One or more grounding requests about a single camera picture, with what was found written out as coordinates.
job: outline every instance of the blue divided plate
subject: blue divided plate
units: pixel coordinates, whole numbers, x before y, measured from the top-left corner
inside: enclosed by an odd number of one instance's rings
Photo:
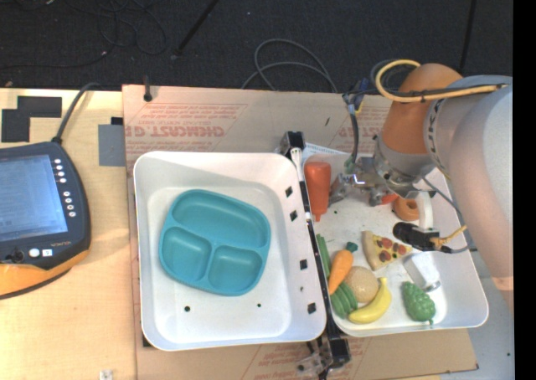
[[[271,229],[256,207],[206,190],[179,195],[167,213],[158,256],[175,280],[221,295],[242,295],[258,283]]]

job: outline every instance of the black mat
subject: black mat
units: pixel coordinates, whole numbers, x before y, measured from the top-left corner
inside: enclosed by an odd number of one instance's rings
[[[211,1],[0,0],[0,85],[79,89],[97,82],[119,90],[146,74],[152,85],[240,88],[267,42],[258,66],[267,67],[271,86],[256,76],[248,88],[342,92],[384,59],[457,69],[472,4],[219,0],[177,55]],[[463,74],[512,75],[513,0],[475,4]]]

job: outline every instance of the pizza slice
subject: pizza slice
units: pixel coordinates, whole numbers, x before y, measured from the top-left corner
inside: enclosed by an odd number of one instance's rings
[[[388,237],[378,236],[371,231],[363,231],[361,243],[365,257],[373,271],[405,257],[413,249],[411,246],[395,242]]]

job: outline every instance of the toy carrot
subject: toy carrot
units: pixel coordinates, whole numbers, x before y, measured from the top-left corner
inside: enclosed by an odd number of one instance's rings
[[[327,281],[327,290],[332,295],[348,275],[353,265],[353,252],[358,250],[355,243],[346,243],[346,248],[339,250],[333,258],[332,268]]]

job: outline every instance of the cardboard sheet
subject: cardboard sheet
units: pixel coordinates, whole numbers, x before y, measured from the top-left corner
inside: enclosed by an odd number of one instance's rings
[[[303,378],[297,363],[308,356],[306,343],[237,346],[163,352],[144,345],[139,296],[139,264],[132,168],[148,151],[274,151],[286,131],[302,131],[307,142],[338,151],[353,147],[352,125],[340,95],[188,87],[123,86],[126,169],[131,230],[131,268],[140,379]],[[390,101],[367,97],[359,115],[363,153],[374,151]],[[464,329],[348,338],[352,360],[328,376],[373,380],[466,371],[477,368]]]

